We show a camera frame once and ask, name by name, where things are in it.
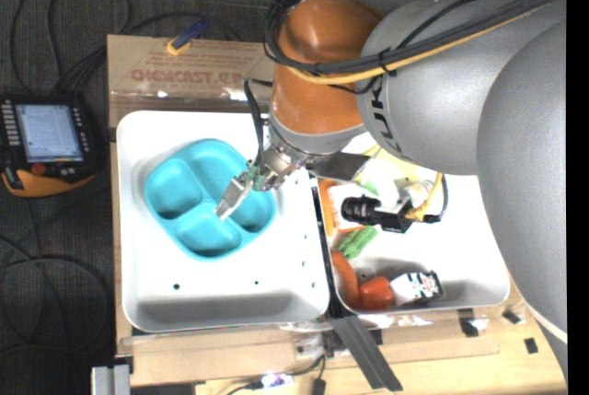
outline sink basin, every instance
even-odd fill
[[[249,114],[137,111],[118,126],[122,307],[139,330],[310,321],[326,311],[308,173],[301,169],[278,191],[259,192],[269,202],[238,213],[248,197],[231,226],[217,229],[213,208],[236,170],[234,159],[225,160],[235,156],[223,153],[205,167],[212,178],[186,167],[210,160],[219,145],[239,158],[256,155]],[[198,244],[203,231],[216,237],[213,244]]]

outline blue plate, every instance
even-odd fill
[[[241,250],[276,215],[270,192],[251,192],[225,221],[214,208],[232,178],[248,167],[230,144],[199,140],[160,163],[147,177],[147,206],[167,234],[192,258],[218,260]]]

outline red button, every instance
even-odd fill
[[[33,164],[30,170],[35,176],[42,176],[43,174],[45,174],[45,172],[47,172],[47,168],[43,163]]]

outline yellow wire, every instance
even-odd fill
[[[509,20],[504,21],[500,24],[497,24],[493,27],[490,27],[490,28],[482,30],[482,31],[478,31],[477,33],[473,33],[472,35],[469,35],[468,37],[461,38],[456,41],[452,41],[450,43],[447,43],[446,45],[439,46],[439,47],[434,48],[428,52],[416,54],[415,56],[411,56],[410,58],[405,58],[403,60],[396,61],[391,64],[387,64],[386,68],[388,71],[394,71],[395,69],[399,69],[400,67],[415,63],[415,62],[420,61],[424,58],[428,58],[428,57],[433,56],[439,52],[445,52],[446,50],[449,50],[450,48],[454,48],[455,46],[466,43],[467,41],[475,39],[481,35],[484,35],[485,33],[489,33],[490,31],[498,29],[499,27],[502,27],[503,25],[507,25],[508,23],[511,23],[514,20],[517,20],[518,18],[526,16],[527,14],[530,14],[531,12],[532,11],[522,14],[521,16],[518,16],[518,17],[510,18]],[[382,67],[376,67],[374,69],[370,69],[370,70],[364,71],[362,73],[354,73],[351,75],[313,76],[313,75],[310,75],[304,71],[301,71],[300,69],[296,69],[291,66],[287,66],[287,67],[288,67],[288,69],[290,69],[291,72],[293,72],[296,76],[300,77],[301,79],[303,79],[307,82],[313,83],[313,84],[321,84],[321,85],[348,84],[348,83],[352,83],[352,82],[362,81],[363,79],[368,79],[370,77],[380,76],[387,71],[387,70],[383,69]]]
[[[430,206],[432,205],[432,200],[435,194],[438,193],[440,188],[442,187],[442,179],[444,178],[444,174],[442,172],[438,172],[435,175],[435,181],[433,182],[432,189],[430,190],[430,194],[427,196],[427,199],[423,201],[423,203],[417,208],[411,208],[406,214],[405,218],[408,220],[417,220],[419,222],[423,221],[425,217],[425,213],[428,211]]]

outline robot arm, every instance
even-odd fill
[[[355,0],[279,0],[269,18],[276,68],[255,187],[365,131],[404,161],[479,176],[567,377],[566,0],[419,1],[386,17]]]

